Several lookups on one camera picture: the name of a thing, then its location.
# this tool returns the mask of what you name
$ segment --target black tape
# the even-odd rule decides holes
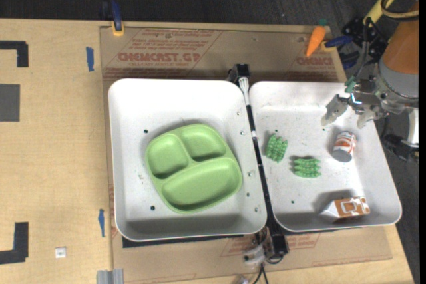
[[[0,122],[19,122],[21,86],[0,84]]]
[[[0,41],[0,50],[16,50],[16,66],[28,67],[28,44],[25,41]]]
[[[0,251],[0,265],[24,263],[28,257],[28,223],[15,223],[13,249]]]

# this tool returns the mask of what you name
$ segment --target white tray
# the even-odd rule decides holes
[[[347,97],[344,85],[313,82],[259,82],[250,89],[256,133],[261,146],[267,184],[276,221],[293,232],[391,225],[401,217],[401,203],[374,123],[357,127],[348,108],[333,124],[323,127],[325,106],[335,94]],[[357,136],[353,160],[331,157],[336,135],[350,130]],[[284,159],[265,157],[265,145],[275,133],[288,140]],[[321,160],[318,178],[301,178],[292,172],[292,158]],[[330,223],[319,213],[334,199],[365,195],[371,213],[357,220]]]
[[[110,87],[108,101],[116,226],[126,238],[240,235],[264,227],[262,185],[244,97],[237,86],[214,80],[124,79]],[[153,138],[193,123],[217,129],[233,151],[243,180],[240,190],[218,205],[180,214],[156,192],[144,151]]]

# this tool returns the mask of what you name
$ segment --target cable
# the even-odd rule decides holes
[[[263,263],[262,263],[262,264],[260,264],[259,274],[258,274],[258,276],[256,277],[256,279],[254,280],[253,284],[256,284],[256,283],[259,281],[260,276],[262,275],[262,272],[263,272],[263,268],[264,268],[264,265],[263,265]]]
[[[264,279],[265,279],[266,284],[269,284],[268,278],[266,277],[266,272],[265,272],[265,268],[264,268],[263,264],[262,264],[260,269],[262,270],[262,273],[264,274]]]
[[[353,74],[353,77],[355,78],[355,80],[358,79],[358,77],[361,74],[361,71],[364,69],[364,67],[366,67],[367,65],[373,64],[373,63],[377,63],[379,61],[378,59],[372,59],[371,61],[367,62],[367,57],[369,55],[369,44],[370,42],[368,41],[368,26],[372,25],[375,29],[375,31],[377,32],[377,34],[383,39],[385,40],[384,36],[381,34],[379,28],[376,26],[376,24],[371,20],[370,17],[368,17],[365,20],[365,25],[363,27],[363,42],[362,42],[362,62],[361,62],[361,66],[359,67],[359,69],[355,72],[355,74]]]
[[[412,9],[408,12],[391,11],[387,8],[389,1],[390,0],[381,0],[380,3],[381,11],[385,17],[393,19],[394,21],[414,21],[419,19],[419,10]]]
[[[265,267],[264,267],[264,264],[263,264],[263,263],[262,263],[262,264],[260,264],[259,274],[258,274],[258,276],[256,277],[256,279],[254,280],[254,282],[253,282],[252,284],[256,284],[256,283],[259,281],[259,279],[260,279],[260,276],[261,276],[261,275],[263,275],[263,276],[264,276],[265,283],[266,283],[266,284],[269,284],[269,282],[268,282],[268,278],[266,277]]]
[[[281,256],[281,257],[278,258],[278,260],[271,261],[271,259],[273,259],[273,257],[271,257],[271,258],[267,259],[266,262],[271,264],[271,265],[275,265],[275,264],[278,264],[283,258],[284,258],[284,256]]]

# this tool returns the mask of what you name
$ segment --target metal bracket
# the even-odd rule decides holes
[[[341,31],[344,35],[352,37],[356,45],[362,47],[363,28],[363,18],[356,17],[346,24]],[[387,47],[387,39],[382,37],[375,26],[371,26],[367,30],[367,40],[369,41],[369,55],[374,59],[380,59]]]
[[[265,241],[261,242],[255,248],[243,253],[246,265],[257,267],[266,260],[264,244]]]
[[[250,69],[248,64],[234,64],[232,69],[228,71],[228,77],[226,77],[226,80],[238,86],[238,81],[242,77],[246,77],[247,79],[250,78]]]
[[[112,271],[99,270],[96,275],[97,284],[124,284],[123,269],[114,269]]]

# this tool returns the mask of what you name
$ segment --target orange carrot toy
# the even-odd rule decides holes
[[[325,27],[317,26],[312,31],[311,38],[309,39],[308,49],[306,51],[306,57],[312,55],[312,53],[321,45],[321,42],[325,37]]]

